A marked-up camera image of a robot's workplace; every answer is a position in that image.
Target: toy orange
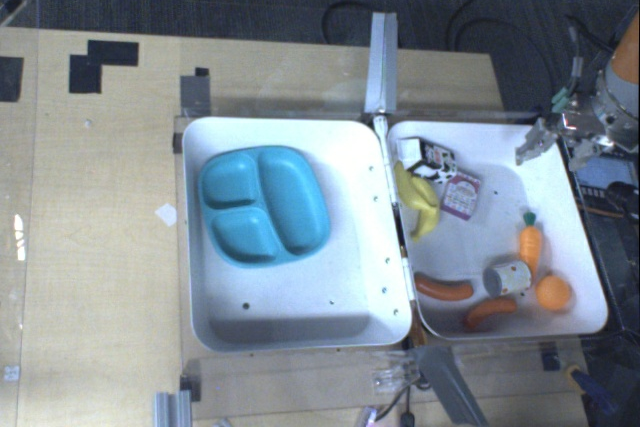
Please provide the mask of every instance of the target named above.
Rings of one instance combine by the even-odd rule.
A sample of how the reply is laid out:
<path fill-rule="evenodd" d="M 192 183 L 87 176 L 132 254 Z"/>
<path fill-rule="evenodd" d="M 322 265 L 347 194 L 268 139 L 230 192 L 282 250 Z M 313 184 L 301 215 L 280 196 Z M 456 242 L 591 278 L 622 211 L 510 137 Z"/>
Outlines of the toy orange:
<path fill-rule="evenodd" d="M 558 276 L 546 276 L 536 285 L 536 298 L 547 310 L 561 310 L 571 299 L 571 287 Z"/>

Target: brown sausage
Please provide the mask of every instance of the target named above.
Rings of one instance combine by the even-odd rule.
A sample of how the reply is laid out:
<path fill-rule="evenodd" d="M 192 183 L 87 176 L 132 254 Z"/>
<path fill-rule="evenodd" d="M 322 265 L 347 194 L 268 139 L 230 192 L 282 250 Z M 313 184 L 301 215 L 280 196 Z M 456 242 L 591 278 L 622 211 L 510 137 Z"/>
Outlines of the brown sausage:
<path fill-rule="evenodd" d="M 473 295 L 473 287 L 465 281 L 439 283 L 423 274 L 416 274 L 414 279 L 418 292 L 441 301 L 463 301 Z"/>
<path fill-rule="evenodd" d="M 513 313 L 517 308 L 516 302 L 509 297 L 487 299 L 471 308 L 465 316 L 463 324 L 467 329 L 474 330 L 491 315 L 495 315 L 496 313 Z"/>

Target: wooden surface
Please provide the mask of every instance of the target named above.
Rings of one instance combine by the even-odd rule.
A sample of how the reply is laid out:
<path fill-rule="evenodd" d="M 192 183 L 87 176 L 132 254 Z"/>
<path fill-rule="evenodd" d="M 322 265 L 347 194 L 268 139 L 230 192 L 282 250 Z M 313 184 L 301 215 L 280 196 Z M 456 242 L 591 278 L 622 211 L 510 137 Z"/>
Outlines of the wooden surface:
<path fill-rule="evenodd" d="M 32 37 L 30 31 L 10 31 L 17 48 Z M 72 95 L 69 55 L 86 54 L 88 39 L 137 41 L 140 63 L 103 67 L 101 95 Z M 35 59 L 33 48 L 25 52 Z M 38 54 L 17 425 L 149 426 L 154 393 L 175 392 L 182 370 L 177 230 L 154 213 L 164 204 L 176 205 L 171 139 L 180 112 L 180 75 L 209 68 L 220 114 L 349 111 L 364 98 L 368 53 L 42 31 Z M 398 68 L 401 107 L 502 106 L 487 56 L 401 51 Z M 549 376 L 550 387 L 540 381 L 532 388 L 527 381 L 540 380 L 541 372 L 503 367 L 489 377 L 481 367 L 471 372 L 472 391 L 485 388 L 479 401 L 494 425 L 521 424 L 514 419 L 523 417 L 531 420 L 528 425 L 586 425 L 581 401 L 562 376 Z M 280 389 L 277 377 L 260 378 L 271 393 Z M 509 383 L 521 388 L 512 386 L 506 398 L 495 395 Z M 491 386 L 493 394 L 487 391 Z M 241 404 L 243 397 L 236 400 Z M 231 419 L 234 427 L 351 427 L 358 413 L 350 408 L 251 417 L 245 416 L 251 404 L 246 407 Z M 441 409 L 433 392 L 416 398 L 417 425 L 448 425 Z M 2 425 L 13 425 L 7 418 L 0 419 Z M 391 420 L 388 425 L 395 425 Z"/>

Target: white sticker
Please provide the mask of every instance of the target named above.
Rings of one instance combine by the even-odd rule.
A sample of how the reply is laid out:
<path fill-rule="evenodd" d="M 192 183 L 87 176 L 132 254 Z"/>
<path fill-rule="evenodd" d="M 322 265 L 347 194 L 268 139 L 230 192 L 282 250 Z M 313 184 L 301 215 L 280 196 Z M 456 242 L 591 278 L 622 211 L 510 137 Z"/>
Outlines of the white sticker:
<path fill-rule="evenodd" d="M 20 379 L 20 367 L 18 365 L 12 367 L 4 367 L 4 380 L 7 382 L 16 382 Z"/>
<path fill-rule="evenodd" d="M 164 224 L 167 226 L 173 226 L 178 220 L 178 212 L 175 207 L 173 205 L 169 205 L 169 203 L 165 203 L 156 210 L 156 215 L 162 219 Z"/>

